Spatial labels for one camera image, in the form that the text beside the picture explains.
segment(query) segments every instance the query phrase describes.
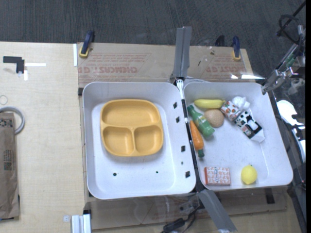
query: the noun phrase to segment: banana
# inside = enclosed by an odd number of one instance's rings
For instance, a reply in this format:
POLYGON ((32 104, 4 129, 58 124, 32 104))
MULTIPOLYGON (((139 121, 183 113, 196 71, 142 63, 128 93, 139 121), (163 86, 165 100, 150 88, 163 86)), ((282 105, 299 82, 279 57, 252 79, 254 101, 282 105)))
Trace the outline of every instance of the banana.
POLYGON ((225 100, 220 99, 197 99, 194 104, 205 109, 219 109, 225 103, 225 100))

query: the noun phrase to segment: orange carrot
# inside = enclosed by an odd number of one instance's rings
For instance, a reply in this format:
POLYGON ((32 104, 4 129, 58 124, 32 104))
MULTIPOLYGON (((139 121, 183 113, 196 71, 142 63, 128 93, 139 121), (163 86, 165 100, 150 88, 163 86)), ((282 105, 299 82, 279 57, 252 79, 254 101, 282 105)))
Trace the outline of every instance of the orange carrot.
POLYGON ((194 124, 192 120, 190 121, 190 130, 191 130, 191 136, 193 140, 194 149, 198 152, 199 157, 203 157, 204 156, 204 153, 203 153, 204 141, 198 128, 196 127, 196 125, 194 124))

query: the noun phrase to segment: light wood surface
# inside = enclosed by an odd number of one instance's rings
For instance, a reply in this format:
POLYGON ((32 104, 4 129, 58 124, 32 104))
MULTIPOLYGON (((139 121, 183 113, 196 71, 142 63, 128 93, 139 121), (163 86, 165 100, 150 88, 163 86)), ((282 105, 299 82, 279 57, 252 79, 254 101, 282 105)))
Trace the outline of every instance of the light wood surface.
MULTIPOLYGON (((0 62, 0 95, 25 115, 17 135, 20 217, 0 223, 6 233, 69 233, 64 215, 81 215, 85 205, 77 68, 72 44, 0 42, 3 56, 18 56, 29 67, 29 80, 15 64, 0 62)), ((240 233, 301 232, 292 201, 287 209, 232 216, 240 233)), ((100 232, 160 232, 162 225, 100 232)), ((217 232, 211 219, 200 219, 188 232, 217 232)))

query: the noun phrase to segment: brown ball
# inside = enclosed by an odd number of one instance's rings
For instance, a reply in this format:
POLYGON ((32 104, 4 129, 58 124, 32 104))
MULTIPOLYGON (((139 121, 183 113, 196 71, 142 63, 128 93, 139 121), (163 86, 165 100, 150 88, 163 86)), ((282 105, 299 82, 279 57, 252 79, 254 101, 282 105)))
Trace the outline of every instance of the brown ball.
POLYGON ((224 124, 224 115, 218 109, 210 109, 204 112, 206 120, 213 128, 218 128, 224 124))

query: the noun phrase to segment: brown package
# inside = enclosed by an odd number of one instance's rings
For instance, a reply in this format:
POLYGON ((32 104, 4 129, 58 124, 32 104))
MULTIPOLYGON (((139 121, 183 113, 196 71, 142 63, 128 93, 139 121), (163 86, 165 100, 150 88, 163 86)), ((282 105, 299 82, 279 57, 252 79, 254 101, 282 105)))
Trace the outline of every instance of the brown package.
POLYGON ((15 122, 13 113, 0 113, 0 218, 19 215, 15 122))

